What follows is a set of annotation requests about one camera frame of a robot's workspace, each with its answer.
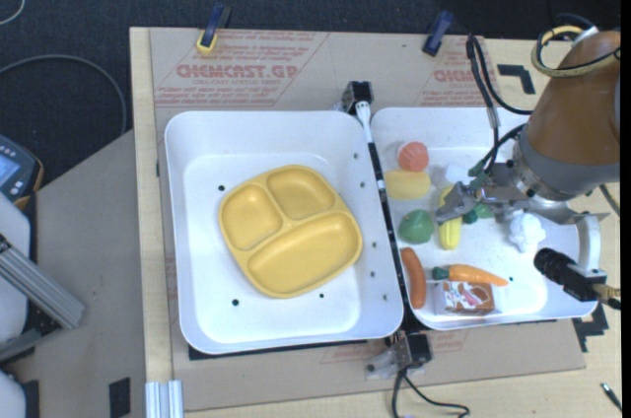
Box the white toy cauliflower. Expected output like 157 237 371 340
506 212 548 254

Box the brown cardboard board red print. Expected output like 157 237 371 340
149 28 588 412

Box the yellow toy corn cob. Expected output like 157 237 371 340
437 185 464 251

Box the orange toy carrot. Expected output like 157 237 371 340
431 263 510 288

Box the yellow toy lemon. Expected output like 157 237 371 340
384 169 432 202

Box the orange toy sausage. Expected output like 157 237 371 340
399 246 428 311

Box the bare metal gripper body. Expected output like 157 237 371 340
473 162 569 223

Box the green toy apple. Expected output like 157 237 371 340
397 208 436 245

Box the black cylinder on white bracket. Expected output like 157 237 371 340
533 212 608 303

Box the black pen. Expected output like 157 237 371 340
599 383 622 411

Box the white plastic tray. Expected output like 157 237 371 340
369 105 601 331
164 109 406 355

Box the orange toy mandarin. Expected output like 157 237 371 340
397 140 430 174

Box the brown and white carton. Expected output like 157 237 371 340
433 279 497 316

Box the thin black and white rod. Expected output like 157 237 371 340
355 102 413 334

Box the yellow divided plate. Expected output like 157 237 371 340
217 164 365 300

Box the black block with thin wires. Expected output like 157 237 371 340
339 80 375 114
365 331 435 381

